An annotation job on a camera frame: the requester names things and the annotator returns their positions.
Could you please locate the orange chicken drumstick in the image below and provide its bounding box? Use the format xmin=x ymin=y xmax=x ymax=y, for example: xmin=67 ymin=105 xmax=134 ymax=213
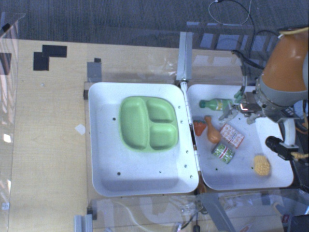
xmin=204 ymin=115 xmax=222 ymax=144

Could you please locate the green and white carton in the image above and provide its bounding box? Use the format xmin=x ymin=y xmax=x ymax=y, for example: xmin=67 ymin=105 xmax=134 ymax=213
xmin=211 ymin=143 xmax=236 ymax=164

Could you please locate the green divided plate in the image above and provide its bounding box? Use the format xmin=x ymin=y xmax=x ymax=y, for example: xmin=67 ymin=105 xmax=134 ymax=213
xmin=119 ymin=95 xmax=180 ymax=153

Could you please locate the orange and white carton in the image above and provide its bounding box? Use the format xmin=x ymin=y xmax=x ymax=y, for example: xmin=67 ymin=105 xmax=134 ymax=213
xmin=219 ymin=123 xmax=245 ymax=149

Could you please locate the green plastic bottle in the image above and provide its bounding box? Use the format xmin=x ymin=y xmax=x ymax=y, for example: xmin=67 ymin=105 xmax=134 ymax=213
xmin=199 ymin=98 xmax=234 ymax=111

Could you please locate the black cylinder on white bracket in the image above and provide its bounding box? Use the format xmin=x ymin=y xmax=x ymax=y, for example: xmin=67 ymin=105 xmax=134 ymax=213
xmin=265 ymin=117 xmax=299 ymax=160

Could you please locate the red strawberry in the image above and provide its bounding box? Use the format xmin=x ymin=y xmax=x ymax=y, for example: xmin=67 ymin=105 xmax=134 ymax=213
xmin=193 ymin=119 xmax=208 ymax=137

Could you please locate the yellow corn cob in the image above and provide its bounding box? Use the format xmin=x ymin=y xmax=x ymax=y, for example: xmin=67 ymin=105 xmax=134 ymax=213
xmin=253 ymin=155 xmax=270 ymax=176

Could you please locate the thin black and white rod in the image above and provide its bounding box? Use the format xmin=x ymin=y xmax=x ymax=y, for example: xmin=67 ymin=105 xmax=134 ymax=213
xmin=180 ymin=81 xmax=201 ymax=173

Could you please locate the white plastic tray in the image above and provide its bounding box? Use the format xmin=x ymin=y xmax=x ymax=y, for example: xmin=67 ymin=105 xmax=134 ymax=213
xmin=88 ymin=82 xmax=199 ymax=198
xmin=187 ymin=84 xmax=295 ymax=191

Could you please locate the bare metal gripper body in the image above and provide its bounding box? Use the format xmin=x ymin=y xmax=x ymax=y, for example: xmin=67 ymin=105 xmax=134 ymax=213
xmin=238 ymin=91 xmax=266 ymax=118

